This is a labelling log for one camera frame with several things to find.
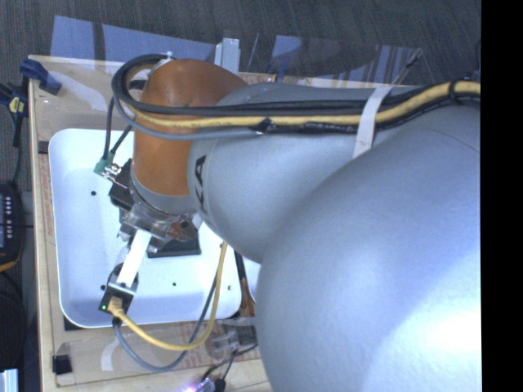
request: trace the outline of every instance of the yellow cable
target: yellow cable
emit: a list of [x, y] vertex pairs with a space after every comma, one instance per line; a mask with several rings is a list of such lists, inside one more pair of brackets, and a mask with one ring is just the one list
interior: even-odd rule
[[[411, 97], [405, 102], [394, 108], [383, 110], [376, 114], [376, 123], [386, 122], [395, 118], [400, 118], [408, 112], [420, 108], [426, 103], [430, 103], [442, 96], [450, 93], [451, 82], [445, 82], [434, 87], [430, 87], [416, 96]], [[460, 81], [454, 86], [456, 94], [481, 94], [481, 85], [478, 82]], [[260, 122], [269, 118], [275, 125], [298, 126], [308, 122], [330, 123], [333, 125], [358, 125], [360, 115], [336, 115], [336, 116], [242, 116], [242, 117], [221, 117], [221, 118], [195, 118], [195, 119], [164, 119], [157, 116], [150, 116], [149, 113], [142, 112], [130, 105], [126, 105], [139, 119], [163, 127], [178, 128], [200, 128], [200, 127], [255, 127]]]
[[214, 301], [212, 303], [211, 308], [211, 317], [208, 320], [207, 328], [205, 329], [205, 332], [203, 335], [199, 338], [199, 340], [194, 341], [189, 344], [170, 344], [166, 343], [164, 341], [159, 340], [158, 338], [155, 338], [145, 332], [143, 329], [141, 329], [132, 319], [130, 319], [125, 312], [123, 311], [121, 307], [121, 300], [117, 297], [111, 298], [109, 302], [109, 306], [107, 310], [116, 318], [121, 319], [123, 323], [125, 323], [131, 330], [133, 330], [138, 336], [143, 338], [145, 341], [149, 342], [152, 345], [156, 345], [162, 349], [166, 350], [174, 350], [174, 351], [187, 351], [195, 349], [196, 347], [202, 345], [212, 331], [212, 326], [214, 325], [214, 320], [216, 318], [216, 312], [218, 308], [218, 301], [220, 298], [220, 286], [221, 286], [221, 273], [223, 271], [223, 263], [226, 256], [226, 250], [227, 250], [227, 243], [224, 241], [221, 245], [221, 253], [220, 253], [220, 260], [218, 261], [218, 269], [217, 269], [217, 276], [216, 276], [216, 290], [214, 292]]

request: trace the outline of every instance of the black electronic device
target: black electronic device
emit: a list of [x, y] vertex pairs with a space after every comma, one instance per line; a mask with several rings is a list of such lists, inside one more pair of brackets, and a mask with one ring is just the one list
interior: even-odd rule
[[0, 184], [0, 271], [11, 268], [24, 246], [24, 210], [12, 185]]

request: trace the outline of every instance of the wooden table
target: wooden table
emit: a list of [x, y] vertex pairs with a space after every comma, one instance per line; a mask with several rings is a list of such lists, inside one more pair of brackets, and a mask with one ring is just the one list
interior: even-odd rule
[[[112, 328], [65, 328], [60, 309], [53, 203], [47, 143], [58, 131], [68, 128], [104, 129], [107, 105], [111, 97], [110, 79], [121, 63], [94, 60], [71, 60], [48, 56], [31, 56], [54, 78], [62, 82], [53, 96], [29, 83], [31, 167], [34, 193], [34, 233], [37, 272], [38, 337], [42, 390], [182, 390], [196, 382], [206, 369], [219, 360], [205, 347], [188, 353], [176, 369], [166, 373], [147, 372], [134, 362], [117, 342]], [[269, 76], [247, 77], [250, 81], [270, 81]], [[123, 129], [120, 118], [114, 118], [114, 129]], [[160, 333], [165, 340], [187, 342], [194, 323], [148, 326], [147, 331]], [[136, 340], [128, 334], [129, 341]], [[167, 364], [177, 355], [141, 346], [144, 358], [151, 363]], [[69, 362], [71, 372], [53, 372], [53, 358]], [[235, 360], [227, 375], [227, 390], [270, 391], [257, 350]]]

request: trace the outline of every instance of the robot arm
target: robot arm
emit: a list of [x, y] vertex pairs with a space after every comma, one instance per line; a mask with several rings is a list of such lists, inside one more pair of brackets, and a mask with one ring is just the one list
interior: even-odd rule
[[[142, 100], [362, 95], [246, 87], [181, 60], [151, 74]], [[257, 333], [274, 390], [480, 390], [479, 123], [475, 103], [443, 103], [378, 129], [356, 159], [350, 133], [190, 143], [137, 132], [132, 184], [171, 225], [197, 213], [261, 263]]]

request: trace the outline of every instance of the white tray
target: white tray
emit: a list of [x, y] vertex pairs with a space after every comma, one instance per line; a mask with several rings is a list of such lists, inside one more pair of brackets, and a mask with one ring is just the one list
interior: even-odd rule
[[[112, 144], [119, 135], [113, 131]], [[130, 133], [118, 149], [115, 163], [123, 165], [132, 156], [132, 140]], [[93, 172], [104, 141], [104, 131], [65, 129], [49, 144], [60, 305], [67, 319], [80, 327], [110, 326], [111, 316], [98, 310], [101, 286], [126, 245], [117, 237], [118, 208], [110, 202], [111, 183]], [[128, 311], [137, 323], [199, 318], [216, 273], [221, 240], [203, 224], [199, 241], [202, 254], [198, 256], [144, 259], [138, 291]], [[240, 300], [234, 252], [229, 247], [217, 318], [231, 316]]]

